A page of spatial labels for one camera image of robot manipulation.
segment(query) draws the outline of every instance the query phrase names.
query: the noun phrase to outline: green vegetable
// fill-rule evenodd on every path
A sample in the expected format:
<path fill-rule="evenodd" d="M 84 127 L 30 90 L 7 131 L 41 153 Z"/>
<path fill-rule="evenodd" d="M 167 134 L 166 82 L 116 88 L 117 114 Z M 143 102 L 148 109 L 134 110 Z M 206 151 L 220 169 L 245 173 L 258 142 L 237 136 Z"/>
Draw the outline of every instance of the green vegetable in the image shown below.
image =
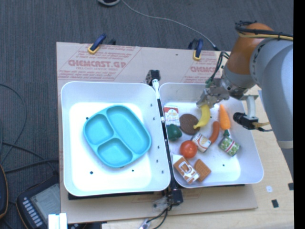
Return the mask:
<path fill-rule="evenodd" d="M 182 131 L 177 125 L 174 124 L 167 125 L 166 130 L 167 130 L 167 137 L 171 141 L 175 141 L 182 136 Z"/>

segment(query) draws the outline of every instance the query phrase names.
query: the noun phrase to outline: toy cookie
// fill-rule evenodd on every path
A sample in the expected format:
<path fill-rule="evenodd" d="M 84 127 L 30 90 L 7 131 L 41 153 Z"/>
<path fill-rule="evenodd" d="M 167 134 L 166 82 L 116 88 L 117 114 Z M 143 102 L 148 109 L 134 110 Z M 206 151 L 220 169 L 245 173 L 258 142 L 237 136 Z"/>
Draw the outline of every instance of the toy cookie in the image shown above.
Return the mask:
<path fill-rule="evenodd" d="M 206 164 L 201 159 L 196 161 L 194 168 L 199 174 L 198 181 L 200 182 L 202 182 L 211 173 L 210 168 L 206 166 Z"/>
<path fill-rule="evenodd" d="M 194 135 L 200 130 L 200 127 L 194 129 L 194 125 L 198 123 L 198 119 L 192 114 L 183 114 L 179 120 L 180 129 L 188 135 Z"/>

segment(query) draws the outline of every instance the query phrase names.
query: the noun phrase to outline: white tray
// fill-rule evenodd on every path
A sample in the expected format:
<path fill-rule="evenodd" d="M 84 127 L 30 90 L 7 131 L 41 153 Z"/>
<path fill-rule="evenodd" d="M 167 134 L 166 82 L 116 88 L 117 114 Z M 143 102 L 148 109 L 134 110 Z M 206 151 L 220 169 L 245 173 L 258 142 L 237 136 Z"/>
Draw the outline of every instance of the white tray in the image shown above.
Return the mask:
<path fill-rule="evenodd" d="M 185 83 L 165 83 L 160 87 L 160 99 L 162 106 L 177 106 L 179 116 L 183 114 L 193 114 L 198 119 L 201 116 L 201 110 L 196 106 L 204 89 L 202 84 Z M 229 98 L 227 101 L 221 101 L 231 118 L 230 137 L 241 145 L 235 156 L 231 157 L 218 147 L 222 139 L 222 131 L 218 139 L 204 153 L 197 152 L 196 156 L 189 159 L 191 165 L 194 165 L 197 159 L 201 159 L 210 169 L 211 173 L 203 182 L 194 181 L 188 184 L 183 177 L 174 169 L 176 181 L 186 188 L 211 187 L 225 185 L 240 185 L 258 183 L 264 176 L 263 166 L 258 155 L 255 142 L 251 131 L 243 128 L 233 120 L 235 112 L 244 113 L 244 106 L 241 101 Z M 211 120 L 208 125 L 201 127 L 200 132 L 209 137 L 212 133 L 212 123 L 218 120 L 218 108 L 216 104 L 211 109 Z M 179 148 L 183 141 L 190 140 L 191 135 L 183 134 L 181 138 L 172 142 L 169 141 L 169 147 L 172 154 L 179 154 Z"/>
<path fill-rule="evenodd" d="M 102 163 L 82 133 L 87 117 L 114 104 L 130 108 L 142 121 L 152 145 L 122 168 Z M 156 94 L 143 83 L 70 82 L 61 90 L 64 185 L 75 196 L 161 191 L 171 176 Z"/>

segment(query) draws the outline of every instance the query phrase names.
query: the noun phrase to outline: toy banana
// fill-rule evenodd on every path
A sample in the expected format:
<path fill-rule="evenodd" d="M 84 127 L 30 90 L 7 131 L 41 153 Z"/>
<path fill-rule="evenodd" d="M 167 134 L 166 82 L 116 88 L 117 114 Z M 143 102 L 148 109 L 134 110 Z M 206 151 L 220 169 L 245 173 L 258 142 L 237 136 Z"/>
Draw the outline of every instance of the toy banana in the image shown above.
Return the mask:
<path fill-rule="evenodd" d="M 201 108 L 201 117 L 200 117 L 200 120 L 198 121 L 198 123 L 193 126 L 194 129 L 205 126 L 206 124 L 209 123 L 209 120 L 210 120 L 211 112 L 210 112 L 209 105 L 205 104 L 205 105 L 202 105 L 200 108 Z"/>

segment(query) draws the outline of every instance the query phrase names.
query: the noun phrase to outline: blue plastic plate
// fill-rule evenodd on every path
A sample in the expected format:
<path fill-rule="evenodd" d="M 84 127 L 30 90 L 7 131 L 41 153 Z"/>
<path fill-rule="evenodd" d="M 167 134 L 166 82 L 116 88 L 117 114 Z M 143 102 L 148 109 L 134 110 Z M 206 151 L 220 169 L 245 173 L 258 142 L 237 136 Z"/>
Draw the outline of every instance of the blue plastic plate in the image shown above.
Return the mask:
<path fill-rule="evenodd" d="M 138 159 L 152 144 L 145 126 L 123 105 L 110 106 L 91 116 L 83 133 L 98 158 L 114 168 Z"/>

